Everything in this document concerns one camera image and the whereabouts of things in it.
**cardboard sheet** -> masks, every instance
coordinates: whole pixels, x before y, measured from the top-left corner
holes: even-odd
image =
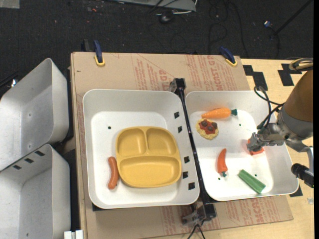
[[[185,78],[186,92],[249,90],[240,58],[232,67],[222,56],[103,53],[106,65],[98,67],[94,53],[71,55],[76,97],[75,134],[80,156],[84,203],[81,221],[89,239],[142,239],[189,233],[181,217],[189,206],[166,206],[94,211],[88,194],[82,99],[91,89],[167,90],[174,78]],[[286,196],[247,199],[215,204],[217,217],[202,230],[217,230],[292,220]]]

